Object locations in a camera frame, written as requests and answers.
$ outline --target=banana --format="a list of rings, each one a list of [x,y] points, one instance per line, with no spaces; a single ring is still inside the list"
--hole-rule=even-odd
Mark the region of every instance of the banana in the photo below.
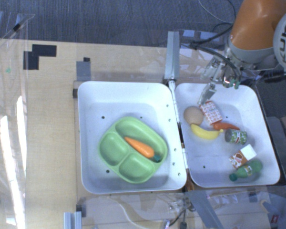
[[[224,131],[223,129],[220,129],[219,131],[207,131],[195,124],[191,124],[191,129],[198,137],[209,140],[217,138],[218,135]]]

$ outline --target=red and white box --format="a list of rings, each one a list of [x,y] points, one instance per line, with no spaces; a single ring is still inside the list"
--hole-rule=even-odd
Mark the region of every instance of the red and white box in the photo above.
[[[216,105],[212,101],[205,102],[205,104],[200,105],[199,108],[211,125],[223,119]]]

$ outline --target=carrot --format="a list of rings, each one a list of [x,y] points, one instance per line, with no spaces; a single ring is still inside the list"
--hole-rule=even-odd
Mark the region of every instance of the carrot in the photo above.
[[[125,141],[146,158],[154,157],[154,150],[145,143],[125,136]]]
[[[232,125],[230,123],[224,123],[224,122],[217,122],[213,125],[215,130],[220,130],[220,129],[234,129],[234,130],[239,130],[239,128],[235,125]]]

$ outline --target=can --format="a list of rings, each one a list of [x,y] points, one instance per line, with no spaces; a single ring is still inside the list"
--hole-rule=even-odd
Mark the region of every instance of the can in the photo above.
[[[247,142],[247,132],[227,129],[225,132],[225,141],[228,143],[245,144]]]

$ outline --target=brown ball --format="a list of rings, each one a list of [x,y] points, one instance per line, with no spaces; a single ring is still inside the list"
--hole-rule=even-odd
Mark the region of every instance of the brown ball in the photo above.
[[[183,116],[189,125],[190,124],[200,125],[204,120],[204,114],[202,113],[202,111],[194,106],[188,107],[184,111]]]

